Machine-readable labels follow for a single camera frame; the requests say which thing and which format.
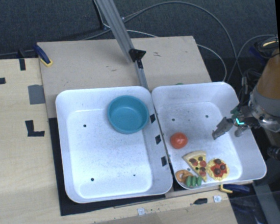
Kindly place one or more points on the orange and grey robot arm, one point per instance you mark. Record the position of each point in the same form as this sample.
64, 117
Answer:
271, 79

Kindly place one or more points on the teal bowl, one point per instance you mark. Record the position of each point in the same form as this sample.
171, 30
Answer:
128, 115

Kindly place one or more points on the toy pizza slice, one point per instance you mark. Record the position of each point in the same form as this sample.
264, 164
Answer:
195, 160

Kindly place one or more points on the pale wood board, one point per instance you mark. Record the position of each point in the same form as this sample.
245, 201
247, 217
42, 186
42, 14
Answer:
88, 64

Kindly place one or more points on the green ribbed toy vegetable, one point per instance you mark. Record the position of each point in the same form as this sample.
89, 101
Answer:
193, 181

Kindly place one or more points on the black block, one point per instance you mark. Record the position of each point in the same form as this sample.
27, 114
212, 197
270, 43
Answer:
200, 201

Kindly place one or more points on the orange toy pretzel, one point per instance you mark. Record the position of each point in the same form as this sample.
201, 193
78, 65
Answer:
179, 175

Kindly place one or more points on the white plastic tray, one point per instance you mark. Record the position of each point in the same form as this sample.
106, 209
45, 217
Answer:
104, 149
200, 125

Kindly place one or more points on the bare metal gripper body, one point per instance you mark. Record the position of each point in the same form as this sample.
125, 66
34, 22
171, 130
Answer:
266, 122

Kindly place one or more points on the small round toy pizza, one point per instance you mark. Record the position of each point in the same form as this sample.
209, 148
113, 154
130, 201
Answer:
217, 169

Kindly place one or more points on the red tomato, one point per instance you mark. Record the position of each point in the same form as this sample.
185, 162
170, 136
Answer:
178, 140

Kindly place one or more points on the small green object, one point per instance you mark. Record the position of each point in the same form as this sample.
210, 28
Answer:
179, 83

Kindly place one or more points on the black cylinder on white bracket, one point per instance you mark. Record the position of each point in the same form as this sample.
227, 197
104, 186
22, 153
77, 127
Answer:
278, 153

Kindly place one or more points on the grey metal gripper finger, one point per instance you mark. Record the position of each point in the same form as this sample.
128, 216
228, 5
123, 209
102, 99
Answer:
240, 131
222, 127

